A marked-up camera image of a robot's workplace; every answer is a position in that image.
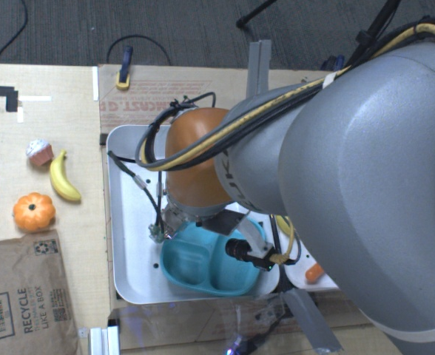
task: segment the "toy cupcake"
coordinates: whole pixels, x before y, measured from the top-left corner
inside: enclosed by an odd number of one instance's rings
[[[52,146],[44,139],[35,139],[30,142],[25,153],[36,166],[43,166],[53,159]]]

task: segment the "teal tray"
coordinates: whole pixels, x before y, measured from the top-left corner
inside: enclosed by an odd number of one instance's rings
[[[252,219],[246,220],[265,239],[262,227]],[[163,274],[171,283],[215,296],[233,297],[249,292],[260,270],[226,254],[226,243],[232,238],[244,239],[238,230],[225,237],[189,223],[163,244],[160,258]]]

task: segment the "banana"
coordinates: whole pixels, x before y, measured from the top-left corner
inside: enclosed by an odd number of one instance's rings
[[[53,159],[50,164],[50,180],[53,188],[64,199],[79,201],[81,199],[81,194],[68,180],[64,169],[64,156],[66,153],[67,151],[62,149],[60,155]]]

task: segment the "yellow cable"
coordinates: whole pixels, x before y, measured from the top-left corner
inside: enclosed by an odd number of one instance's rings
[[[294,242],[294,227],[293,227],[293,223],[290,222],[290,239],[289,239],[289,246],[286,249],[285,254],[273,254],[272,256],[270,256],[269,260],[275,264],[284,264],[284,262],[286,262],[288,259],[290,259],[290,253],[291,253],[291,249],[293,248],[293,242]]]
[[[418,24],[415,27],[407,29],[405,32],[398,35],[395,39],[390,41],[387,45],[385,45],[381,50],[379,50],[376,54],[372,56],[372,58],[375,58],[379,55],[382,55],[383,53],[386,53],[389,51],[393,46],[397,45],[401,41],[404,41],[406,38],[410,36],[414,36],[416,33],[421,32],[428,32],[435,35],[435,25],[434,24]],[[341,76],[344,72],[349,70],[350,67],[346,67],[343,70],[340,70],[336,73],[336,76]],[[161,166],[153,166],[153,167],[147,167],[150,171],[166,171],[167,169],[172,168],[173,166],[177,166],[179,164],[185,163],[188,160],[193,159],[196,155],[200,154],[202,151],[207,149],[208,147],[214,145],[217,141],[219,141],[224,136],[228,135],[230,132],[236,130],[238,127],[242,126],[247,122],[248,120],[253,119],[254,117],[258,116],[259,114],[265,112],[268,109],[271,109],[272,107],[277,106],[287,98],[290,98],[292,96],[297,95],[298,93],[301,93],[305,89],[314,87],[318,84],[321,84],[324,82],[324,78],[318,79],[316,81],[312,81],[308,84],[305,84],[304,86],[298,87],[296,89],[293,89],[292,91],[288,91],[287,93],[280,95],[270,101],[267,101],[265,104],[258,106],[257,108],[253,109],[243,117],[241,117],[239,120],[235,121],[232,124],[229,124],[228,126],[225,126],[220,130],[219,132],[216,132],[211,137],[207,138],[202,143],[198,144],[197,146],[191,148],[188,152],[182,154],[180,157],[171,160],[169,162],[166,162],[165,164],[162,164]],[[146,161],[145,156],[145,145],[146,140],[142,143],[141,149],[140,149],[140,155],[141,160],[144,164],[148,164]]]

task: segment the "pumpkin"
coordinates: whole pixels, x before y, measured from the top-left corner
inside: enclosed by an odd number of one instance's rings
[[[20,197],[13,207],[13,217],[17,226],[27,231],[46,228],[55,217],[55,213],[52,199],[38,192]]]

